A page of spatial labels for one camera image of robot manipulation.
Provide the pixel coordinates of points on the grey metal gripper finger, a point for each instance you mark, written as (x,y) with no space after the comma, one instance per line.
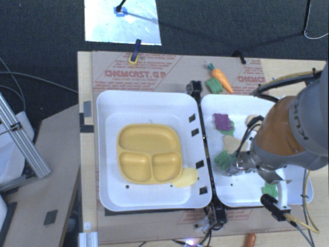
(231,172)
(242,168)

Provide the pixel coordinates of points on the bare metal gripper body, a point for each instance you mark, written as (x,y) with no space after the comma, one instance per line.
(248,161)

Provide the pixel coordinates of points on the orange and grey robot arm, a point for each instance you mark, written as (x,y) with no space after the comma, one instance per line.
(282,127)

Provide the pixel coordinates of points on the green broccoli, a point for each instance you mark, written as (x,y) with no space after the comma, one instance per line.
(222,159)

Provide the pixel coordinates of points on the white plastic tray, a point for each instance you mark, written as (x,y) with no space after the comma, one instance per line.
(154,107)
(241,189)

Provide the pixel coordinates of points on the tan toy bread slice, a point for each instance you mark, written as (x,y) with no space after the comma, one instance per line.
(231,144)

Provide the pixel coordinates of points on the green toy lettuce leaf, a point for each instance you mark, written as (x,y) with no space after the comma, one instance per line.
(268,190)

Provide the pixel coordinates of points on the thin black rod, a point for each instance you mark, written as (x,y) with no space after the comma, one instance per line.
(205,143)

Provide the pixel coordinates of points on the small tan toy bread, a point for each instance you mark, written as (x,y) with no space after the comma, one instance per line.
(250,119)

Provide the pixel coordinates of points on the pale yellow round biscuit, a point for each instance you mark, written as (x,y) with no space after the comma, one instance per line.
(189,177)

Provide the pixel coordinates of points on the purple grapes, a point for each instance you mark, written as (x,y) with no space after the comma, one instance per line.
(222,121)

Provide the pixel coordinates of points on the orange sausage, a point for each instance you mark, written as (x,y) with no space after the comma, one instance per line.
(250,240)

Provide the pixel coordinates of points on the green ribbed toy vegetable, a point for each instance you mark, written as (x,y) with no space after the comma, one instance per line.
(214,85)

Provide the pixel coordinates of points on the yellow divided plate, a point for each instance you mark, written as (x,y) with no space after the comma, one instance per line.
(149,148)

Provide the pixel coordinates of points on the orange carrot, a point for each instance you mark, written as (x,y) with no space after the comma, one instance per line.
(222,78)

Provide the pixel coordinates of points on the brown cardboard board red print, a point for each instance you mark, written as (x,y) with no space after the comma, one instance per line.
(154,73)

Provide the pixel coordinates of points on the black cylinder on white bracket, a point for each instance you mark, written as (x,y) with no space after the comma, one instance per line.
(275,204)

